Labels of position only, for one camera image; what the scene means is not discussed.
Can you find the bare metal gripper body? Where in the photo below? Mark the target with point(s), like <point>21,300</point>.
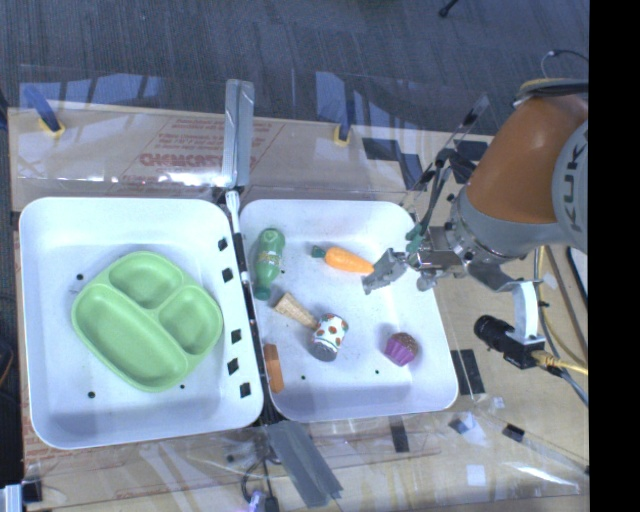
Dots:
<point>440,257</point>

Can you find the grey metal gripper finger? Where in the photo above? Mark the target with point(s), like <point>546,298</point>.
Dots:
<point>392,262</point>
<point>376,283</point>

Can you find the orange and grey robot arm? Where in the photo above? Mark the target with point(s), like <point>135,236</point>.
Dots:
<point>520,165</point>

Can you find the orange carrot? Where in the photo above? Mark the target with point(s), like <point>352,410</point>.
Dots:
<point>347,260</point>

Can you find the white can strawberry print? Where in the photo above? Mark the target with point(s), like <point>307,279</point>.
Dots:
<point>331,334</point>

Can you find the purple cupcake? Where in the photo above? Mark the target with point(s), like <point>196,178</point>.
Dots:
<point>401,350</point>

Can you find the tan waffle cone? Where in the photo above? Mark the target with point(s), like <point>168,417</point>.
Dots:
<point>295,310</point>

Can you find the green bottle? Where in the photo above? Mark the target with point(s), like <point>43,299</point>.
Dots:
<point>268,260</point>

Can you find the white plastic tray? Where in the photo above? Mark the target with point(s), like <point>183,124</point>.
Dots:
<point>350,390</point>
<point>55,225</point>

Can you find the orange sausage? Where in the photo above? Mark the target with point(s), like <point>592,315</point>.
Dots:
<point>273,370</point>

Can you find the green divided plate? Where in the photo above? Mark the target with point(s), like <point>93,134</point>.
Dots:
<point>130,340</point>

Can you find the brown cardboard board red print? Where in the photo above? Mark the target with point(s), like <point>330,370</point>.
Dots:
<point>150,150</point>

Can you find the black cylinder on white bracket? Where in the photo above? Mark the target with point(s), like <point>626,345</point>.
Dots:
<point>505,340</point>

